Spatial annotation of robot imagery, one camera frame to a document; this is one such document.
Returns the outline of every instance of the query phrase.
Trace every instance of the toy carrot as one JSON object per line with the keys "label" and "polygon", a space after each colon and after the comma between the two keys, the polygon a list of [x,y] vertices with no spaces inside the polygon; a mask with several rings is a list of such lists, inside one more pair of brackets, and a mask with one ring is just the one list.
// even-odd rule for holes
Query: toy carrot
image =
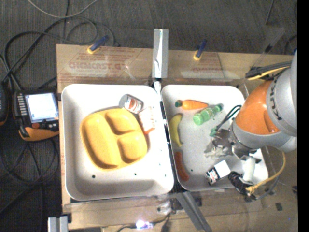
{"label": "toy carrot", "polygon": [[184,101],[178,100],[175,102],[175,106],[181,107],[184,110],[194,110],[194,109],[206,108],[208,107],[208,104],[194,100],[184,100]]}

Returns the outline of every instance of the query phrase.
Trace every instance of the white tray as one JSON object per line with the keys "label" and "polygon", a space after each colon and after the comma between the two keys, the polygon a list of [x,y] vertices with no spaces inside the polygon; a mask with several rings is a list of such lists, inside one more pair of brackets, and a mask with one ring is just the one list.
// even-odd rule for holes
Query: white tray
{"label": "white tray", "polygon": [[[198,126],[192,119],[198,110],[184,111],[180,107],[175,107],[176,100],[186,99],[206,102],[209,105],[222,103],[224,107],[214,119],[210,119]],[[205,157],[204,151],[212,140],[209,136],[211,129],[217,126],[235,105],[242,105],[244,103],[242,93],[232,86],[167,85],[162,89],[162,100],[168,121],[177,113],[183,114],[179,124],[180,139],[183,145],[178,147],[173,142],[171,144],[173,152],[182,151],[183,164],[190,175],[188,181],[181,180],[177,175],[182,187],[189,191],[233,188],[227,177],[210,186],[204,174],[222,160],[226,161],[231,171],[243,174],[245,161],[238,160],[235,156]],[[222,128],[228,129],[229,126],[230,121],[223,124]],[[256,184],[268,178],[268,171],[261,150],[259,149],[253,156],[262,160],[255,165],[253,182]]]}
{"label": "white tray", "polygon": [[[130,94],[153,107],[156,129],[149,133],[146,156],[127,167],[103,171],[84,149],[79,127],[87,115],[118,107],[120,98]],[[78,201],[152,196],[168,193],[174,178],[159,104],[148,86],[73,84],[62,92],[65,179],[68,194]]]}

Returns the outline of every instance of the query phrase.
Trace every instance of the yellow plastic tray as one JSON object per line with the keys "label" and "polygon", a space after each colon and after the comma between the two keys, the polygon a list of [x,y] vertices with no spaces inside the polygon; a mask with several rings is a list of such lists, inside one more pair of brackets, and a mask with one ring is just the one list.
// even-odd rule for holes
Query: yellow plastic tray
{"label": "yellow plastic tray", "polygon": [[106,171],[133,164],[147,153],[138,121],[124,108],[88,115],[80,124],[80,134],[92,162]]}

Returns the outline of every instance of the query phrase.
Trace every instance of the plastic bottle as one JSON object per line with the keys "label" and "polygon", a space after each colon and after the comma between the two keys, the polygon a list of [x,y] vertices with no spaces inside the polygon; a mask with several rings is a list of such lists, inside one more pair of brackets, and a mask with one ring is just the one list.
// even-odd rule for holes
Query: plastic bottle
{"label": "plastic bottle", "polygon": [[193,122],[199,126],[214,117],[221,110],[222,106],[220,104],[214,107],[207,107],[193,116]]}

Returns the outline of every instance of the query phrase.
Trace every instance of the light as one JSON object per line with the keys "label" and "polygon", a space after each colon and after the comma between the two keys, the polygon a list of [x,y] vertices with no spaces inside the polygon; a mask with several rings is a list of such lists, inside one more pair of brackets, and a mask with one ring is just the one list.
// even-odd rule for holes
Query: light
{"label": "light", "polygon": [[135,225],[138,230],[152,229],[154,227],[152,223],[144,222],[143,220],[138,220]]}

